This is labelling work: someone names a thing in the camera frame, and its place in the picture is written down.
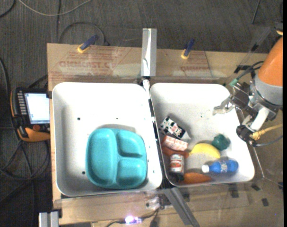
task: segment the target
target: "yellow banana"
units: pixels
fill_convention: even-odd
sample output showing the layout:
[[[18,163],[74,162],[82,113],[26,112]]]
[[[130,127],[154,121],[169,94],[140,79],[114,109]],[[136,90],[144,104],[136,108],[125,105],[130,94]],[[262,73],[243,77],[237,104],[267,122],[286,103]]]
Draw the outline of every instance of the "yellow banana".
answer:
[[[207,153],[218,159],[221,157],[220,151],[216,147],[207,143],[198,143],[195,145],[190,151],[190,155],[194,153]]]

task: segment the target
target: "teal plate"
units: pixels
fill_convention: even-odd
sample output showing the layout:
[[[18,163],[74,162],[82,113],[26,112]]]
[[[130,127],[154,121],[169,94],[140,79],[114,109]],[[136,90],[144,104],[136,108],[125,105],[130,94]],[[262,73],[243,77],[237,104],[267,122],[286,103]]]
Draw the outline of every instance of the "teal plate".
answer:
[[[132,189],[147,176],[147,153],[136,133],[100,128],[87,141],[86,173],[95,185],[109,189]]]

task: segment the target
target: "blue bottle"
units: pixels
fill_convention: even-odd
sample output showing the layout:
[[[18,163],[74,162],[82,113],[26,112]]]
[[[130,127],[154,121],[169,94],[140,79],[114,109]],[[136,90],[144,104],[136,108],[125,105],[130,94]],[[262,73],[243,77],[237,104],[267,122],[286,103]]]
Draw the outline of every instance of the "blue bottle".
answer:
[[[215,161],[211,165],[203,165],[202,171],[204,173],[213,172],[213,173],[228,173],[235,172],[239,167],[239,164],[235,160],[219,160]]]

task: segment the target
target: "blue clamp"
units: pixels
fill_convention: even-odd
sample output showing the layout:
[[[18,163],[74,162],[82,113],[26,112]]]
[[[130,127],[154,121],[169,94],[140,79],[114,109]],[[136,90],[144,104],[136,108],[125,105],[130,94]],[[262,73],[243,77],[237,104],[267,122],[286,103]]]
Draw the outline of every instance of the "blue clamp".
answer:
[[[188,44],[185,45],[184,50],[181,54],[182,59],[187,59],[190,56],[191,48],[194,45],[195,40],[192,38],[188,42]]]
[[[90,47],[90,45],[94,44],[97,40],[98,40],[97,35],[92,36],[87,41],[85,41],[83,44],[77,47],[78,52],[80,53],[85,52]]]

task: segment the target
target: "white and red can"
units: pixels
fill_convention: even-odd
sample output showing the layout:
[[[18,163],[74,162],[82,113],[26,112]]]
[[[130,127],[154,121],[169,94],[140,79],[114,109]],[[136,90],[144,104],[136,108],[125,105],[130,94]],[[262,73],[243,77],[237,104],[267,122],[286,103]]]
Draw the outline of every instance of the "white and red can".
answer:
[[[172,154],[170,157],[170,173],[184,174],[184,157],[180,154]]]

